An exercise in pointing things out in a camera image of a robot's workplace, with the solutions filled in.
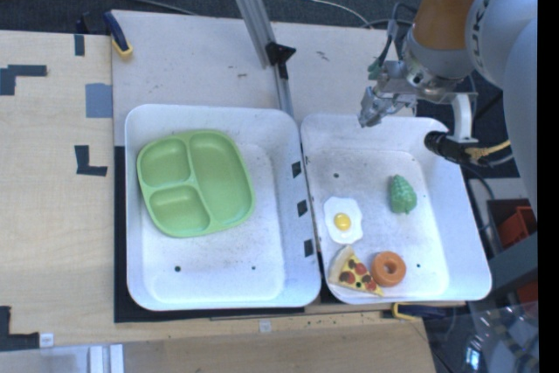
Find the metal bracket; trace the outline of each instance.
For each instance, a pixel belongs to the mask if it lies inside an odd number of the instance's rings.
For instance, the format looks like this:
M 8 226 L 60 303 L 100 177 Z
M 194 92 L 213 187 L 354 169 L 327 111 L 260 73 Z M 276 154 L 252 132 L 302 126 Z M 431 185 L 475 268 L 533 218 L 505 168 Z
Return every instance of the metal bracket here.
M 452 111 L 454 113 L 454 133 L 448 138 L 458 143 L 477 143 L 472 137 L 472 105 L 471 98 L 475 93 L 456 93 L 452 99 Z
M 268 55 L 270 64 L 272 64 L 272 66 L 278 66 L 280 78 L 289 79 L 289 76 L 287 75 L 286 62 L 295 52 L 296 50 L 294 48 L 280 45 L 275 42 L 271 42 L 266 46 L 266 54 Z
M 121 344 L 90 347 L 87 373 L 124 373 L 124 349 Z

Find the green divided plate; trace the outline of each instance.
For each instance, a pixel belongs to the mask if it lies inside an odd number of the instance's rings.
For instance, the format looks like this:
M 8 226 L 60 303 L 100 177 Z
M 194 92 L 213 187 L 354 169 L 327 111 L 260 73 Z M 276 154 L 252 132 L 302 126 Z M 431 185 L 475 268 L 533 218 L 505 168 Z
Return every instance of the green divided plate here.
M 254 210 L 243 157 L 222 132 L 202 129 L 156 140 L 141 149 L 136 165 L 149 215 L 171 237 L 230 229 Z

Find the orange donut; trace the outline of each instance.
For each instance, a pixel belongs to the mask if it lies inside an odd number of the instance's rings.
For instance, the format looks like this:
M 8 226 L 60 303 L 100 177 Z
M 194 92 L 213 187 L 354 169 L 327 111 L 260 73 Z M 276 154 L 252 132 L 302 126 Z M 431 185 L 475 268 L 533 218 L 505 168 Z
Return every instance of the orange donut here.
M 395 286 L 404 278 L 405 263 L 397 253 L 380 252 L 373 258 L 370 272 L 380 286 Z

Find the black clip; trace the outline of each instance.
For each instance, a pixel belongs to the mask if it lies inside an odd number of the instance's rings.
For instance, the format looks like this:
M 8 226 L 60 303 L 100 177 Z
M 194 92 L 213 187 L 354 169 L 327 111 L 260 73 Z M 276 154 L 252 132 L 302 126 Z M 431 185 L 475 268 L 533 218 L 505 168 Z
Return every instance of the black clip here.
M 92 32 L 91 15 L 86 11 L 76 21 L 76 32 L 78 34 L 91 34 Z
M 290 59 L 297 50 L 292 47 L 280 45 L 276 42 L 271 42 L 266 46 L 266 54 L 272 66 L 278 65 L 279 77 L 282 79 L 289 79 L 287 76 L 286 62 Z

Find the black tape marking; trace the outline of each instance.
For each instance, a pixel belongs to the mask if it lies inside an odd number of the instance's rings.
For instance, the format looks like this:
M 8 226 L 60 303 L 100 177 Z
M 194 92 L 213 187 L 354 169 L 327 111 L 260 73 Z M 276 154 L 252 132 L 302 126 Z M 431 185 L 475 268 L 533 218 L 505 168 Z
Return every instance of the black tape marking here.
M 113 116 L 113 87 L 103 83 L 86 84 L 86 117 Z
M 8 70 L 17 76 L 46 76 L 46 66 L 8 65 Z
M 73 53 L 76 56 L 86 56 L 86 40 L 81 34 L 73 35 Z
M 9 69 L 0 69 L 0 95 L 16 94 L 16 75 Z
M 0 351 L 39 348 L 39 333 L 10 334 L 10 307 L 0 307 Z
M 17 76 L 46 76 L 46 66 L 8 65 L 0 69 L 0 95 L 16 94 Z
M 300 201 L 297 204 L 297 211 L 299 212 L 299 216 L 303 216 L 305 213 L 307 213 L 307 201 Z
M 291 165 L 291 171 L 293 172 L 293 178 L 297 177 L 302 172 L 300 162 L 295 162 Z
M 307 241 L 305 241 L 304 244 L 305 244 L 305 258 L 310 257 L 314 253 L 313 240 L 308 239 Z
M 106 176 L 108 167 L 92 167 L 89 164 L 89 145 L 75 145 L 76 160 L 78 161 L 78 169 L 76 174 L 84 174 L 88 176 Z

